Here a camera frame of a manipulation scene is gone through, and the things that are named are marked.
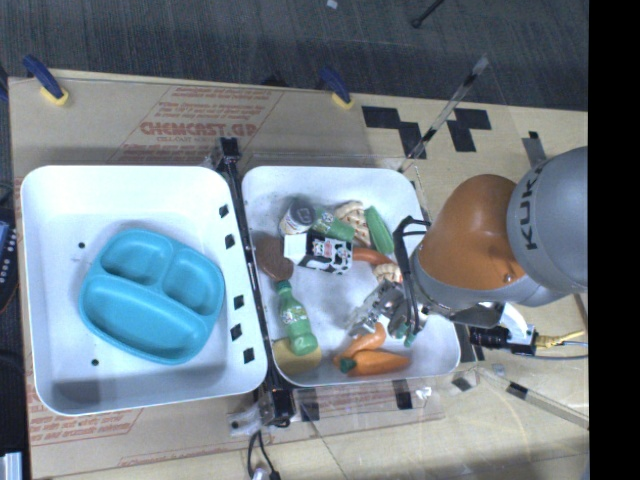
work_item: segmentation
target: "white tray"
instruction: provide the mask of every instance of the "white tray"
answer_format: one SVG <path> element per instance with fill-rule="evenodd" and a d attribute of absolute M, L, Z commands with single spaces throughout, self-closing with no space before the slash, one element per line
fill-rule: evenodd
<path fill-rule="evenodd" d="M 202 167 L 48 166 L 25 177 L 21 198 L 35 387 L 47 407 L 89 414 L 247 393 L 262 383 L 266 351 L 220 175 Z M 78 296 L 91 262 L 109 238 L 132 227 L 178 240 L 222 269 L 220 317 L 184 364 L 128 354 L 80 319 Z"/>
<path fill-rule="evenodd" d="M 276 236 L 278 222 L 295 196 L 307 196 L 318 205 L 335 207 L 348 201 L 375 206 L 388 229 L 412 216 L 422 219 L 420 204 L 411 182 L 402 174 L 379 168 L 348 167 L 256 167 L 243 179 L 247 221 L 252 237 L 263 233 Z M 407 236 L 411 253 L 421 235 Z M 269 337 L 286 336 L 279 318 L 278 295 L 273 281 L 263 272 L 258 276 L 265 307 Z M 291 278 L 294 296 L 306 307 L 314 334 L 322 350 L 322 362 L 309 372 L 287 376 L 293 384 L 315 387 L 330 384 L 408 379 L 441 375 L 453 370 L 460 360 L 460 344 L 453 324 L 438 315 L 429 316 L 425 329 L 410 348 L 400 340 L 387 338 L 384 350 L 410 356 L 410 366 L 401 372 L 370 377 L 348 377 L 337 369 L 333 356 L 351 340 L 347 321 L 354 308 L 377 286 L 371 266 L 362 262 L 343 275 L 295 267 Z"/>

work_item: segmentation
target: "green bottle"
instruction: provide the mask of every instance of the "green bottle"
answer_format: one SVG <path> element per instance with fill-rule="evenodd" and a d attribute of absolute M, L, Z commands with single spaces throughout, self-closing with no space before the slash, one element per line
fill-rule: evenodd
<path fill-rule="evenodd" d="M 311 229 L 322 233 L 329 238 L 352 242 L 356 234 L 356 229 L 349 224 L 345 224 L 340 219 L 325 210 L 324 208 L 316 208 L 316 220 L 311 225 Z"/>
<path fill-rule="evenodd" d="M 280 318 L 287 330 L 291 352 L 297 356 L 310 354 L 318 348 L 318 340 L 311 332 L 311 322 L 304 306 L 291 293 L 291 283 L 280 281 L 276 284 L 280 295 Z"/>

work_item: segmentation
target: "black floor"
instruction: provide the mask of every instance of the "black floor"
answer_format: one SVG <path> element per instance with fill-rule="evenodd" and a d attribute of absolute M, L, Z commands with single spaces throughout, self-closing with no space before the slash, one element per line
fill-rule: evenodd
<path fill-rule="evenodd" d="M 0 0 L 0 62 L 316 88 L 330 65 L 352 92 L 449 99 L 473 64 L 467 101 L 587 110 L 589 0 Z M 0 182 L 12 179 L 0 108 Z M 19 307 L 0 308 L 0 351 L 21 354 Z M 0 454 L 24 446 L 24 392 L 0 363 Z"/>

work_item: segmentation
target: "blue plate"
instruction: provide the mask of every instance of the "blue plate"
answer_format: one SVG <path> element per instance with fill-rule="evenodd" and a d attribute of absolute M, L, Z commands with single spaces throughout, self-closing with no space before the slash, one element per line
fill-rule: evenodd
<path fill-rule="evenodd" d="M 80 290 L 80 316 L 131 354 L 180 364 L 204 347 L 224 301 L 224 277 L 198 251 L 145 229 L 109 240 Z"/>

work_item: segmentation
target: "orange carrot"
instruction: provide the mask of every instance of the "orange carrot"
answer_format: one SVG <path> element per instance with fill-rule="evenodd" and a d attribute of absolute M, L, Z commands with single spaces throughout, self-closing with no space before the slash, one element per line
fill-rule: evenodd
<path fill-rule="evenodd" d="M 362 334 L 349 344 L 349 346 L 333 358 L 333 364 L 340 368 L 340 360 L 343 358 L 351 359 L 353 355 L 360 350 L 374 350 L 381 347 L 387 338 L 387 331 L 380 322 L 376 322 L 375 332 Z"/>
<path fill-rule="evenodd" d="M 347 371 L 350 377 L 394 372 L 404 368 L 410 362 L 408 357 L 383 350 L 360 350 L 354 354 L 352 361 L 355 362 L 355 366 Z"/>
<path fill-rule="evenodd" d="M 385 263 L 395 263 L 391 258 L 385 256 L 375 249 L 366 247 L 354 247 L 352 251 L 353 261 L 366 261 L 372 265 L 384 265 Z"/>

